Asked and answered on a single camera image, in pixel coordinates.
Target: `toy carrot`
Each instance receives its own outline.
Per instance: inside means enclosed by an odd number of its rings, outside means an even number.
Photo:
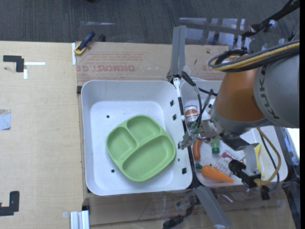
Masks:
[[[196,169],[200,169],[201,173],[206,177],[213,178],[219,181],[234,182],[231,177],[228,177],[224,172],[221,172],[213,166],[202,166],[198,162],[196,162],[195,167]]]

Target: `yellow cable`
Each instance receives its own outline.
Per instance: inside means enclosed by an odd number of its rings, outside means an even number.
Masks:
[[[267,138],[267,136],[262,132],[262,130],[257,127],[256,128],[258,130],[258,132],[266,139],[266,141],[269,143],[269,145],[271,146],[271,148],[273,149],[273,151],[275,152],[276,156],[277,156],[277,159],[278,159],[278,164],[277,164],[277,167],[274,171],[274,173],[270,176],[270,178],[266,181],[263,181],[261,179],[254,179],[254,182],[257,184],[258,187],[262,187],[262,186],[266,186],[275,176],[276,174],[278,173],[280,167],[281,167],[281,157],[280,157],[280,154],[278,153],[278,151],[276,150],[275,146],[271,143],[271,141],[269,140],[269,138]]]
[[[258,56],[254,56],[254,57],[248,58],[246,60],[242,60],[242,61],[237,62],[237,63],[232,63],[230,65],[220,66],[220,67],[217,67],[217,68],[213,68],[213,70],[224,71],[224,70],[229,70],[229,69],[237,68],[239,66],[243,66],[243,65],[248,64],[248,63],[259,61],[259,60],[261,60],[261,59],[263,59],[265,57],[268,57],[268,56],[271,56],[271,55],[274,55],[274,54],[277,54],[277,53],[280,53],[280,52],[284,52],[286,50],[293,49],[293,48],[296,48],[296,47],[299,47],[299,46],[300,46],[300,43],[297,42],[297,43],[290,44],[290,45],[287,45],[287,46],[282,47],[282,48],[278,48],[278,49],[275,49],[275,50],[272,50],[272,51],[269,51],[269,52],[265,52],[263,54],[260,54]]]

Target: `green divided plate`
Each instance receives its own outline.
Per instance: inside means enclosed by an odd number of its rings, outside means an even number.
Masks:
[[[106,138],[111,159],[132,181],[155,176],[176,155],[176,147],[165,130],[151,117],[136,115],[114,128]]]

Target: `white tray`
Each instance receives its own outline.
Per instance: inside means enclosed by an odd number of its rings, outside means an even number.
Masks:
[[[220,84],[221,84],[221,81],[194,81],[194,82],[196,83],[196,85],[198,87],[200,87],[204,90],[209,91],[210,89],[213,89],[215,93],[217,93],[219,91]],[[196,105],[197,108],[199,109],[198,98],[197,98],[197,95],[195,94],[195,91],[194,91],[193,87],[190,86],[187,82],[183,82],[181,84],[180,89],[181,89],[183,105],[184,106]],[[201,92],[202,103],[205,101],[206,96],[207,96],[207,94]],[[212,96],[210,102],[213,103],[214,99],[215,99],[215,97]],[[207,107],[203,116],[202,116],[203,120],[210,118],[209,110],[210,109]],[[288,175],[288,168],[287,168],[285,158],[284,158],[283,152],[281,150],[280,144],[278,142],[278,138],[276,136],[275,129],[274,129],[273,126],[266,126],[266,127],[262,127],[261,130],[270,139],[270,141],[276,147],[276,150],[279,152],[279,154],[281,156],[282,164],[281,164],[281,168],[279,170],[279,176],[280,176],[280,181],[283,181]],[[247,141],[250,144],[252,144],[252,143],[260,143],[261,144],[261,151],[260,151],[260,155],[259,155],[259,160],[260,160],[262,173],[264,174],[264,178],[262,178],[262,179],[267,180],[273,174],[275,169],[272,165],[272,162],[269,158],[269,155],[268,155],[266,149],[264,148],[264,145],[262,143],[262,140],[260,138],[260,135],[259,135],[258,131],[255,128],[253,128],[249,132],[241,135],[241,138],[244,139],[245,141]],[[275,152],[268,145],[268,143],[267,143],[267,146],[268,146],[268,150],[270,151],[270,153],[271,153],[271,155],[274,159],[275,164],[277,165],[278,159],[277,159],[277,156],[276,156]],[[204,165],[215,166],[216,163],[218,162],[221,154],[225,150],[228,151],[230,154],[232,154],[234,157],[236,157],[238,160],[241,160],[244,157],[243,150],[234,151],[229,146],[224,144],[222,141],[220,141],[219,149],[220,149],[219,154],[215,155],[215,154],[212,153],[212,148],[209,144],[201,142],[201,146],[200,146],[201,158],[198,160],[198,162],[203,166]],[[197,174],[198,180],[203,185],[205,185],[207,187],[224,187],[224,186],[235,186],[235,185],[241,185],[242,184],[241,179],[234,176],[234,175],[231,175],[231,178],[233,178],[234,182],[230,183],[230,182],[222,182],[222,181],[217,181],[217,180],[214,180],[214,179],[211,179],[211,178],[208,178],[208,177],[204,177],[202,175],[201,171],[198,170],[198,169],[196,170],[196,174]],[[271,182],[276,182],[276,179],[277,179],[277,177],[275,176]]]
[[[189,187],[193,177],[187,148],[177,148],[184,131],[172,84],[166,81],[90,81],[82,87],[81,101],[86,184],[92,193],[106,196]],[[177,148],[175,159],[144,182],[125,177],[105,147],[106,136],[112,129],[139,114],[148,115],[160,124]]]

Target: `blue object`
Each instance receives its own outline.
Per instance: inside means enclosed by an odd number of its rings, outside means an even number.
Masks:
[[[95,32],[91,31],[85,38],[84,40],[82,40],[82,42],[80,43],[78,50],[82,50],[84,47],[86,47],[87,43],[90,42],[93,37],[95,36]]]

